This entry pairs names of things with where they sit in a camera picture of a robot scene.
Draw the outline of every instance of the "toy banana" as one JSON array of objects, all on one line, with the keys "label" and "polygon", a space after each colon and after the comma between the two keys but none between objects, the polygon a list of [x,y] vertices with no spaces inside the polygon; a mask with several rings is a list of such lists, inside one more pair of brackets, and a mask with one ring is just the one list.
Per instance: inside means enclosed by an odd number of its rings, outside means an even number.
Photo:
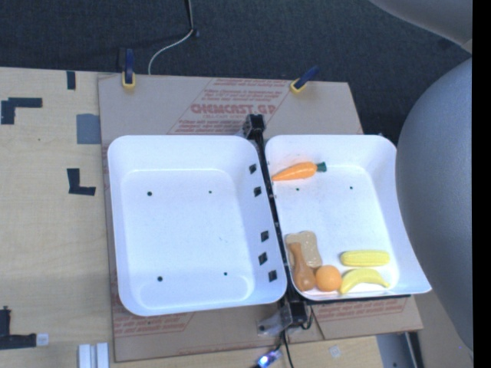
[{"label": "toy banana", "polygon": [[358,284],[379,284],[388,288],[390,284],[386,282],[381,274],[373,268],[355,268],[343,274],[343,281],[339,292],[345,294]]},{"label": "toy banana", "polygon": [[383,266],[390,261],[386,251],[377,249],[360,249],[357,251],[346,251],[341,254],[341,263],[352,267],[374,267]]}]

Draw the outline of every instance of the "toy carrot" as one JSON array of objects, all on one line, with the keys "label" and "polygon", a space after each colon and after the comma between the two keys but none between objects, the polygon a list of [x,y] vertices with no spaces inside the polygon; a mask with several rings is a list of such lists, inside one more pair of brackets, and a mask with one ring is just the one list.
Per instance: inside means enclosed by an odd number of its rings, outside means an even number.
[{"label": "toy carrot", "polygon": [[276,173],[271,179],[273,181],[307,179],[308,177],[312,177],[316,172],[325,172],[326,170],[328,170],[328,167],[325,163],[297,163]]}]

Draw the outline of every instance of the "toy orange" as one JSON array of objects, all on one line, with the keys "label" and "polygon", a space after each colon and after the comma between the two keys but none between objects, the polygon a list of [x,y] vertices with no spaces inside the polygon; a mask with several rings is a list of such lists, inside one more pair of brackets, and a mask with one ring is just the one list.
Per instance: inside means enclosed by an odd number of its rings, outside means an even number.
[{"label": "toy orange", "polygon": [[342,277],[339,270],[330,264],[315,272],[315,283],[320,291],[336,291],[341,287]]}]

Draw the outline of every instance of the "cardboard sheet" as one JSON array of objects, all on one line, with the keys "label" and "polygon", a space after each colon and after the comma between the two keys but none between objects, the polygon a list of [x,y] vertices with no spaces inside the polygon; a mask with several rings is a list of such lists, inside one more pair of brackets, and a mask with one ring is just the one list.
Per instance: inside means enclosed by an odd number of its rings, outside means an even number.
[{"label": "cardboard sheet", "polygon": [[[266,139],[279,134],[362,134],[346,83],[309,82],[300,94],[286,80],[137,76],[128,90],[120,74],[99,76],[104,195],[116,361],[270,347],[275,337],[257,334],[257,322],[276,304],[159,317],[137,317],[117,294],[107,148],[123,135],[223,134],[242,129],[246,115],[263,114]],[[413,297],[316,305],[309,330],[292,343],[382,334],[422,327]]]}]

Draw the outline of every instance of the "plastic food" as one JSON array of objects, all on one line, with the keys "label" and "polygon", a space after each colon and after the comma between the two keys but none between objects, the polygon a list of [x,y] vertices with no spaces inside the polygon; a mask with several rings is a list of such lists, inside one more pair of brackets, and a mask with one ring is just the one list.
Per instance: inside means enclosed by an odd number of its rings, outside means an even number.
[{"label": "plastic food", "polygon": [[297,163],[290,166],[279,173],[276,173],[273,177],[273,181],[283,181],[283,180],[296,180],[296,179],[307,179],[312,177],[316,172],[325,172],[328,167],[325,163]]},{"label": "plastic food", "polygon": [[390,286],[374,268],[355,268],[343,274],[343,281],[339,292],[345,294],[356,285],[363,283],[379,284],[385,288]]},{"label": "plastic food", "polygon": [[302,254],[302,245],[299,242],[288,244],[290,252],[295,256],[293,268],[293,282],[300,291],[309,291],[315,287],[315,275],[313,270],[305,263]]},{"label": "plastic food", "polygon": [[386,251],[376,249],[361,249],[346,251],[341,254],[341,263],[353,267],[383,266],[389,263],[390,255]]},{"label": "plastic food", "polygon": [[[302,254],[305,262],[310,268],[318,268],[322,266],[322,258],[317,246],[317,236],[314,232],[303,231],[300,233],[290,233],[285,236],[286,244],[299,242],[302,245]],[[295,266],[295,256],[290,252],[290,264]]]},{"label": "plastic food", "polygon": [[315,272],[315,281],[320,291],[336,291],[341,287],[341,273],[335,266],[327,264]]}]

